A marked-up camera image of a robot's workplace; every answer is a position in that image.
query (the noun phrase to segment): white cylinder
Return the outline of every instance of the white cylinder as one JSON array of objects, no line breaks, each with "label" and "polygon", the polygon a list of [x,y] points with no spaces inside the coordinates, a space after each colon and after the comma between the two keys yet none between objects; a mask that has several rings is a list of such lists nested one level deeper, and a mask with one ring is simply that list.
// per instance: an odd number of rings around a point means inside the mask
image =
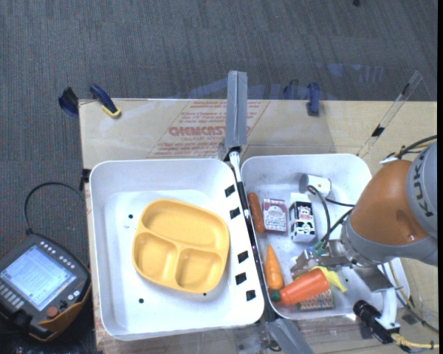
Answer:
[{"label": "white cylinder", "polygon": [[313,186],[318,192],[326,198],[332,190],[332,182],[328,178],[313,176],[311,174],[303,174],[298,184],[300,192],[308,192],[307,187]]}]

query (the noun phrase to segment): small box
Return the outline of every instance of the small box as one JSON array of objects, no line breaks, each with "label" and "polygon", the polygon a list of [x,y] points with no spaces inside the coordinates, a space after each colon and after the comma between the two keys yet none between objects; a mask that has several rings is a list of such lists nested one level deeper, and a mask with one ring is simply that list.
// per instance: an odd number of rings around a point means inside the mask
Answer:
[{"label": "small box", "polygon": [[292,197],[300,200],[293,201],[289,208],[290,238],[292,241],[310,243],[316,236],[312,202],[307,195]]},{"label": "small box", "polygon": [[263,217],[266,232],[287,232],[287,205],[283,199],[264,198]]}]

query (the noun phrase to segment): black cable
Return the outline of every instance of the black cable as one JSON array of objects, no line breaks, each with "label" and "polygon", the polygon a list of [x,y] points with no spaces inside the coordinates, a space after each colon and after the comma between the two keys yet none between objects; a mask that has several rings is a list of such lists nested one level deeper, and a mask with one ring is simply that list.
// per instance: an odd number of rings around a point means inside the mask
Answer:
[{"label": "black cable", "polygon": [[388,158],[391,157],[391,156],[395,156],[397,153],[400,153],[400,151],[404,150],[404,148],[405,148],[405,146],[402,145],[402,146],[400,147],[400,150],[399,150],[399,151],[395,151],[395,152],[391,152],[391,153],[389,153],[384,159],[388,159]]},{"label": "black cable", "polygon": [[325,214],[326,214],[326,226],[327,226],[327,227],[330,227],[330,224],[331,224],[331,223],[330,223],[330,213],[329,213],[329,211],[328,211],[328,207],[326,206],[325,198],[324,198],[323,195],[317,190],[317,188],[316,188],[316,187],[313,187],[312,185],[308,185],[308,186],[307,186],[307,190],[310,191],[311,194],[316,195],[316,196],[320,199],[320,201],[321,201],[321,203],[322,203],[322,205],[323,205],[323,208],[325,209]]},{"label": "black cable", "polygon": [[424,139],[420,139],[419,141],[405,147],[404,149],[402,149],[398,154],[397,154],[397,158],[401,159],[402,156],[406,155],[407,153],[409,153],[410,150],[413,150],[417,145],[421,145],[422,143],[426,143],[429,142],[430,140],[434,140],[437,139],[438,135],[432,135],[429,136],[428,138],[424,138]]},{"label": "black cable", "polygon": [[336,202],[336,201],[333,201],[332,199],[329,199],[329,198],[325,198],[325,201],[330,202],[331,204],[337,204],[338,206],[354,207],[353,204],[344,204],[343,202]]},{"label": "black cable", "polygon": [[[390,279],[390,277],[389,277],[389,275],[388,275],[388,273],[387,273],[387,271],[385,270],[385,264],[384,263],[382,263],[381,264],[381,268],[382,268],[382,272],[383,272],[383,274],[388,278],[388,280],[389,280],[389,282],[391,282],[392,283],[392,280]],[[432,332],[434,332],[434,333],[436,333],[436,334],[439,334],[439,330],[437,329],[437,328],[435,328],[433,325],[431,325],[431,324],[429,324],[429,323],[427,323],[424,319],[422,319],[422,317],[416,312],[416,311],[414,311],[411,307],[410,307],[410,305],[408,305],[408,303],[407,302],[404,302],[404,300],[403,300],[403,298],[404,298],[404,296],[403,295],[401,295],[401,293],[399,292],[399,289],[398,288],[396,288],[396,295],[397,295],[397,299],[400,301],[400,303],[404,306],[404,307],[406,307],[419,321],[420,321],[420,324],[422,324],[422,326],[424,326],[424,327],[427,327],[428,329],[430,329]],[[409,301],[412,303],[412,305],[415,307],[415,304],[412,302],[412,300],[411,299],[409,299]]]},{"label": "black cable", "polygon": [[346,217],[351,214],[353,209],[349,209],[347,212],[345,212],[343,215],[341,215],[341,218],[337,220],[337,222],[325,233],[325,235],[320,239],[320,241],[323,242],[323,248],[326,248],[329,240],[330,240],[330,234],[334,231],[335,228],[337,228],[345,219]]},{"label": "black cable", "polygon": [[23,204],[23,216],[24,216],[24,222],[25,222],[25,224],[26,224],[26,226],[27,226],[27,230],[26,230],[26,234],[27,234],[27,235],[29,235],[29,234],[32,233],[32,229],[30,228],[30,224],[29,224],[29,222],[28,222],[28,216],[27,216],[27,205],[28,205],[28,200],[30,199],[31,195],[32,195],[37,189],[40,189],[40,188],[42,188],[42,187],[44,187],[44,186],[47,186],[47,185],[61,185],[61,186],[64,186],[64,187],[68,187],[69,189],[74,190],[74,191],[75,191],[75,192],[76,192],[76,193],[82,198],[82,200],[83,200],[84,202],[85,202],[85,200],[86,200],[86,199],[83,197],[83,195],[80,193],[79,190],[75,189],[74,187],[72,187],[72,186],[70,186],[70,185],[68,185],[68,184],[65,184],[65,183],[63,183],[63,182],[59,182],[59,181],[48,181],[48,182],[43,182],[43,183],[41,183],[41,184],[39,184],[39,185],[33,187],[33,188],[28,192],[28,195],[27,195],[27,197],[24,199],[24,204]]}]

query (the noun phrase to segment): wooden table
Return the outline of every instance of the wooden table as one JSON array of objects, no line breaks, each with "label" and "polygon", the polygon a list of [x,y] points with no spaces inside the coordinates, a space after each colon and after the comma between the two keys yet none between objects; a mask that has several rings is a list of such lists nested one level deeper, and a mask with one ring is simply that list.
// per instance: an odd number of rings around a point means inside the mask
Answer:
[{"label": "wooden table", "polygon": [[[224,138],[224,100],[116,99],[122,116],[106,115],[96,100],[79,101],[83,168],[121,159],[215,157]],[[371,174],[379,161],[402,145],[437,133],[436,102],[405,102],[395,111],[391,101],[320,101],[320,116],[306,113],[306,101],[249,100],[247,145],[241,160],[251,156],[301,153],[353,153],[363,158]],[[387,125],[371,140],[378,124]],[[88,227],[93,226],[89,185],[85,185]],[[91,267],[95,266],[93,231],[89,229]],[[402,259],[411,295],[432,325],[438,325],[438,268]],[[113,339],[102,325],[97,279],[92,274],[97,348],[111,353],[237,353],[230,330],[211,331],[173,339],[124,342]],[[399,353],[394,344],[364,339],[359,325],[348,317],[299,322],[315,353]],[[401,322],[401,334],[412,342],[439,342],[420,324]]]}]

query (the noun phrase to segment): toy vegetable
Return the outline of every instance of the toy vegetable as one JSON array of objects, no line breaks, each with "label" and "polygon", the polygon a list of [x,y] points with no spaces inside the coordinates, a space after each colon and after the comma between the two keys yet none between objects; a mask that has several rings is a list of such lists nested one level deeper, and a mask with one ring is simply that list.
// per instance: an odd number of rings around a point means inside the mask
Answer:
[{"label": "toy vegetable", "polygon": [[257,233],[263,233],[266,230],[266,227],[264,226],[264,217],[261,211],[261,205],[259,204],[258,195],[255,192],[248,193],[248,204],[250,206],[254,230]]},{"label": "toy vegetable", "polygon": [[280,302],[281,295],[279,290],[284,286],[281,267],[278,258],[275,256],[274,249],[271,245],[267,246],[266,259],[264,261],[264,275],[266,277],[267,287],[269,289],[269,297],[273,302]]},{"label": "toy vegetable", "polygon": [[346,287],[341,284],[336,271],[328,270],[325,266],[315,266],[314,268],[319,268],[325,274],[326,280],[328,280],[330,285],[336,286],[341,292],[346,291]]},{"label": "toy vegetable", "polygon": [[282,288],[279,294],[282,302],[289,306],[321,294],[329,288],[325,274],[320,268],[314,268]]}]

